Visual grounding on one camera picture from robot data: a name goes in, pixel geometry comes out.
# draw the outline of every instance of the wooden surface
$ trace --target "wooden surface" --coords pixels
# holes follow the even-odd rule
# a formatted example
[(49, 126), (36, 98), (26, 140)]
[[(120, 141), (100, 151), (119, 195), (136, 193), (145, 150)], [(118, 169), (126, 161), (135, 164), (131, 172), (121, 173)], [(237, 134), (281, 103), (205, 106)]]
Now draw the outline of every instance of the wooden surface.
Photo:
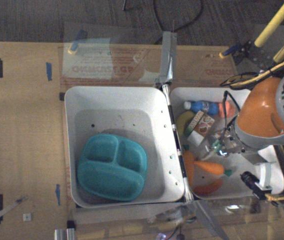
[[(63, 135), (63, 102), (59, 100), (60, 49), (62, 43), (0, 42), (0, 58), (4, 62), (4, 77), (0, 78), (0, 194), (4, 195), (4, 207), (23, 195), (29, 197), (4, 215), (0, 239), (54, 239), (54, 230), (66, 228), (74, 207), (67, 194), (67, 144)], [(46, 62), (52, 64), (52, 81), (48, 81)], [(55, 193), (57, 184), (61, 205)], [(270, 217), (269, 211), (255, 219), (240, 215), (238, 225), (233, 226), (236, 222), (231, 220), (224, 229), (236, 240), (250, 236), (284, 239), (284, 214), (281, 209), (275, 211), (280, 215)], [(32, 220), (23, 222), (26, 213), (32, 213)], [(198, 223), (188, 225), (185, 235), (192, 239), (218, 239), (209, 238), (208, 231)], [(132, 239), (132, 235), (146, 240), (155, 239), (160, 230), (144, 229), (145, 221), (142, 225), (138, 221), (117, 221), (81, 224), (76, 232), (82, 240), (124, 240)], [(165, 226), (163, 230), (169, 233), (171, 228)]]

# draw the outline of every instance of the orange carrot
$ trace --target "orange carrot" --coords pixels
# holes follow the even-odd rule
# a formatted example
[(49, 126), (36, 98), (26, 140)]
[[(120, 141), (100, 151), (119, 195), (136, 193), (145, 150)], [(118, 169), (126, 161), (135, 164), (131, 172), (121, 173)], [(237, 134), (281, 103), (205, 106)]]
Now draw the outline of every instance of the orange carrot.
[(183, 154), (183, 159), (188, 183), (190, 186), (192, 186), (194, 177), (194, 155), (187, 150)]
[(221, 175), (225, 172), (223, 165), (216, 162), (194, 161), (194, 164), (204, 171), (214, 175)]
[(219, 178), (211, 184), (196, 186), (193, 189), (193, 192), (197, 195), (209, 195), (212, 194), (214, 191), (217, 191), (222, 185), (223, 181)]

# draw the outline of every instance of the teal bowl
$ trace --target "teal bowl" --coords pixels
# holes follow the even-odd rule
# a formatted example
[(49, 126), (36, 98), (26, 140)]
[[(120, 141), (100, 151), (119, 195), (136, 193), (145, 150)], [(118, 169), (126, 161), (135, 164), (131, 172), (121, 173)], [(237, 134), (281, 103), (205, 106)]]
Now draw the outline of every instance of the teal bowl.
[(129, 202), (142, 193), (146, 177), (147, 154), (137, 142), (106, 133), (87, 140), (77, 169), (79, 184), (85, 191)]

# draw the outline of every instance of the hole in bin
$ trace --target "hole in bin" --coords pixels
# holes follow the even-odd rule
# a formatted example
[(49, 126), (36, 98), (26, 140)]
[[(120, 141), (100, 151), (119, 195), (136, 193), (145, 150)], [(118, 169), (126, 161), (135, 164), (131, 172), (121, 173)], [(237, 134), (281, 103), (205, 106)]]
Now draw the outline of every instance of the hole in bin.
[(94, 136), (88, 140), (83, 150), (88, 160), (110, 163), (114, 160), (117, 139), (113, 136)]
[(118, 148), (117, 163), (122, 167), (142, 173), (146, 169), (144, 154), (145, 151), (142, 147), (129, 141), (122, 141)]

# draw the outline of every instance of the white bottle cap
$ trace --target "white bottle cap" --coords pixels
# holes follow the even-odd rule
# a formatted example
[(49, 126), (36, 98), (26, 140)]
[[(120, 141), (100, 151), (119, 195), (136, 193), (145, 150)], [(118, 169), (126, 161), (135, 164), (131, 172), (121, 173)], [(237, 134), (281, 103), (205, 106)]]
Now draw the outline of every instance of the white bottle cap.
[(186, 110), (191, 109), (191, 102), (189, 102), (189, 101), (184, 102), (184, 108), (185, 108)]

